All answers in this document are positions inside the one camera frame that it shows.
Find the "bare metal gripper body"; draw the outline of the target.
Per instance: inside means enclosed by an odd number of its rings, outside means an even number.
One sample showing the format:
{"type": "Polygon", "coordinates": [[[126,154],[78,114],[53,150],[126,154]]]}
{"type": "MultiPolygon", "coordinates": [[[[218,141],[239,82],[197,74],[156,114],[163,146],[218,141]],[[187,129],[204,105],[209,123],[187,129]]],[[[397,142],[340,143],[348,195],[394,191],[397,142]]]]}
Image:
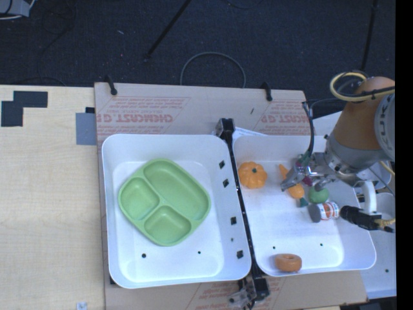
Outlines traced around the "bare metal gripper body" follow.
{"type": "Polygon", "coordinates": [[[350,176],[354,174],[349,151],[315,152],[308,164],[310,177],[350,176]]]}

